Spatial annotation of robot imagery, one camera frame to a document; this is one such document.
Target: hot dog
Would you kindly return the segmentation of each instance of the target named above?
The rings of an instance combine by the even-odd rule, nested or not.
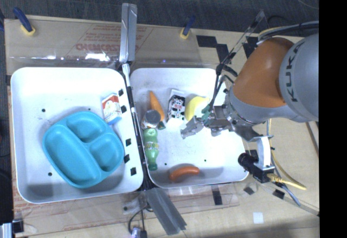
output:
[[[197,175],[199,174],[200,169],[196,166],[183,166],[181,168],[178,168],[176,170],[174,170],[169,178],[171,181],[176,181],[176,179],[182,175],[186,175],[186,174],[192,174],[192,175]]]

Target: table top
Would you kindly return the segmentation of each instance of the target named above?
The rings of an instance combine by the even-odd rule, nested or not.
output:
[[[57,58],[63,56],[76,60],[81,51],[78,49],[95,44],[104,44],[105,48],[109,44],[107,48],[110,49],[112,44],[120,42],[117,36],[117,33],[120,34],[120,23],[38,16],[28,18],[35,25],[38,34],[36,40],[22,35],[18,21],[5,21],[9,75],[24,66],[46,66],[48,60],[44,57],[47,57],[47,52],[55,52]],[[71,28],[75,30],[75,35],[70,34],[73,32]],[[67,29],[70,29],[69,35],[66,35]],[[109,36],[107,40],[105,32],[110,29],[116,34]],[[137,25],[136,61],[132,64],[132,70],[140,67],[177,66],[214,69],[219,63],[216,44],[227,46],[228,50],[231,50],[243,34],[191,29],[188,39],[184,40],[179,37],[180,30],[175,27]],[[205,44],[199,43],[198,38],[202,38]],[[300,40],[299,37],[286,38],[293,42]],[[41,62],[33,61],[33,56],[41,59]],[[239,72],[246,59],[245,52],[241,49],[233,58],[232,68]],[[9,114],[14,212],[15,218],[22,219],[24,223],[24,232],[17,233],[16,237],[130,237],[127,222],[132,216],[131,210],[134,210],[131,209],[131,203],[141,192],[47,204],[31,204],[21,197],[16,189],[10,104]],[[255,129],[259,133],[266,133],[266,125],[258,125]],[[280,189],[274,184],[261,184],[252,176],[229,184],[172,189],[167,193],[187,223],[186,230],[172,237],[236,234],[238,237],[268,237],[269,233],[284,237],[319,236],[317,125],[276,118],[272,119],[271,132],[274,135],[272,145],[275,147],[277,160],[294,179],[307,187],[307,190],[291,188],[300,200],[301,207],[297,206],[288,194],[284,198],[276,196],[280,196]],[[254,143],[244,141],[244,145],[246,150],[256,148]],[[222,204],[216,205],[213,196],[216,194],[213,191],[218,192]],[[145,211],[144,217],[149,237],[166,236],[153,213]],[[142,227],[140,219],[140,216],[137,216],[132,226]]]

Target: white tray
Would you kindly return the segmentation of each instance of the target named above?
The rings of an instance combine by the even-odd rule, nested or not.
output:
[[[129,160],[101,183],[78,189],[55,172],[42,150],[42,137],[55,122],[77,111],[103,117],[101,101],[123,90],[120,105],[127,111],[113,125]],[[107,68],[30,68],[11,78],[17,185],[31,203],[105,196],[137,190],[143,171],[123,77]]]
[[[133,98],[140,120],[149,109],[149,91],[153,91],[167,112],[172,89],[187,95],[188,102],[195,95],[213,96],[216,73],[209,68],[139,68],[130,77]],[[225,94],[222,86],[215,100],[222,105]],[[234,132],[222,131],[212,137],[204,128],[194,136],[182,139],[180,129],[185,128],[178,119],[170,119],[166,129],[158,130],[158,169],[149,171],[151,180],[161,188],[218,184],[245,179],[248,172],[237,161],[245,151],[242,139]],[[194,165],[200,169],[198,175],[186,175],[179,182],[169,180],[170,172],[182,165]]]

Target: can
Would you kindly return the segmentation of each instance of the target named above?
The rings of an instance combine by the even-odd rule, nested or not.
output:
[[[160,122],[160,114],[157,110],[148,110],[141,120],[141,128],[157,128]]]

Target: yellow cable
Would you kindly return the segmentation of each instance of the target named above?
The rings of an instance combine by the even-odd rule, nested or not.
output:
[[[269,127],[268,127],[268,135],[270,136],[270,129],[271,129],[271,119],[269,119]],[[278,169],[280,169],[283,174],[289,178],[291,181],[287,181],[287,180],[284,180],[283,178],[280,178],[279,176],[273,174],[273,173],[269,173],[268,174],[268,177],[270,179],[275,179],[275,180],[271,180],[271,181],[275,181],[275,182],[279,182],[279,183],[284,183],[284,184],[288,184],[288,185],[291,185],[291,186],[294,186],[296,188],[299,188],[301,190],[307,190],[306,186],[302,185],[300,182],[296,181],[294,178],[292,178],[283,168],[282,166],[280,165],[280,163],[277,161],[276,157],[275,157],[275,154],[274,154],[274,150],[272,149],[272,144],[271,144],[271,139],[269,139],[269,144],[270,144],[270,148],[271,148],[271,155],[272,155],[272,158],[275,162],[275,164],[277,165]]]

